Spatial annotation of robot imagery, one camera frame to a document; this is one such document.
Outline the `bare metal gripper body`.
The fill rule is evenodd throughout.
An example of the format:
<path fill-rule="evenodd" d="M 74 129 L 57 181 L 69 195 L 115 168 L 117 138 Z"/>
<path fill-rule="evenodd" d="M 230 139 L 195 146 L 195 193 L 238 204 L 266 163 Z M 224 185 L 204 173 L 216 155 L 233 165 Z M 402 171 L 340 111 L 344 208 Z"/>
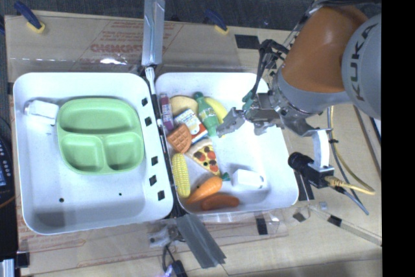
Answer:
<path fill-rule="evenodd" d="M 306 137 L 320 130 L 307 123 L 306 119 L 312 115 L 297 109 L 282 94 L 257 93 L 244 117 L 254 124 L 254 133 L 257 136 L 276 126 Z"/>

